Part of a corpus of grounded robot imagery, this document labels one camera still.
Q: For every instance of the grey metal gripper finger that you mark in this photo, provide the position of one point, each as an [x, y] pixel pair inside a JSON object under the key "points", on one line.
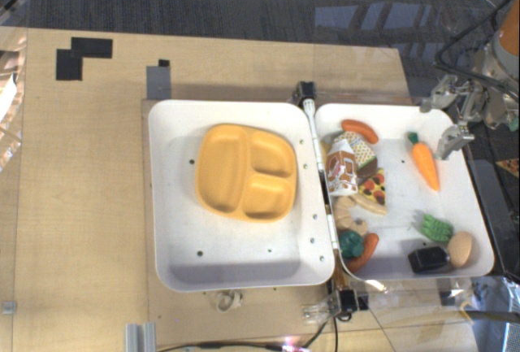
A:
{"points": [[440, 92], [453, 141]]}

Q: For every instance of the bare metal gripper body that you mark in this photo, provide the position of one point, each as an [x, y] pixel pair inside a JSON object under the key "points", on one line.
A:
{"points": [[497, 94]]}

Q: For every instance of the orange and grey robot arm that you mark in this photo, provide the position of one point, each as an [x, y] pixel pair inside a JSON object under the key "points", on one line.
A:
{"points": [[511, 31]]}

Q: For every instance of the orange toy carrot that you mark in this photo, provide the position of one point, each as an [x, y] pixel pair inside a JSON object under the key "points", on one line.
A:
{"points": [[425, 163]]}

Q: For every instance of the toy pizza slice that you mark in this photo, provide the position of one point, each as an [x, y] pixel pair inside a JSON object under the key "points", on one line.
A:
{"points": [[373, 192], [511, 167]]}

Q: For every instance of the orange toy sausage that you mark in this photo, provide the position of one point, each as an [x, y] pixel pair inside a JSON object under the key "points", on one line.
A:
{"points": [[367, 249], [361, 130]]}

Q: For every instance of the white plastic tray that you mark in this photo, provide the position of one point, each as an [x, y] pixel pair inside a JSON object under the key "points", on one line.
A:
{"points": [[400, 212], [174, 200]]}

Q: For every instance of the brown toy biscuit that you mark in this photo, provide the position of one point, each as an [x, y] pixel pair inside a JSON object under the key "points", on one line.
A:
{"points": [[369, 169]]}

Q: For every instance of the green toy grapes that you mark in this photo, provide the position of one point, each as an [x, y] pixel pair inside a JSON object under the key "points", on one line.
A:
{"points": [[436, 228]]}

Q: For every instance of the white and green patterned carton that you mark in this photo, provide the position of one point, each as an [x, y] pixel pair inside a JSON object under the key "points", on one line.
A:
{"points": [[363, 149]]}

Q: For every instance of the beige toy egg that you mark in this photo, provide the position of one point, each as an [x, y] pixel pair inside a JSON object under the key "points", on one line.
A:
{"points": [[460, 249]]}

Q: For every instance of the small black box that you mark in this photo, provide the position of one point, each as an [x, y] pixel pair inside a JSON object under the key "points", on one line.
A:
{"points": [[426, 259]]}

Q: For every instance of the beige toy bread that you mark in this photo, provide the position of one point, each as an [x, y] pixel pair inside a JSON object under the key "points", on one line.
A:
{"points": [[344, 214]]}

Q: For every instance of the thin black and white rod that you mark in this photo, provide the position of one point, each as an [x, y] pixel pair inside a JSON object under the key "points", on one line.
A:
{"points": [[313, 131]]}

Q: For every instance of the green toy broccoli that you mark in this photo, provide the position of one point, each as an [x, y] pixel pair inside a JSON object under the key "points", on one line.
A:
{"points": [[350, 244]]}

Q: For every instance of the orange divided plate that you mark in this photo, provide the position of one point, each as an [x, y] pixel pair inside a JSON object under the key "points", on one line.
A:
{"points": [[227, 171]]}

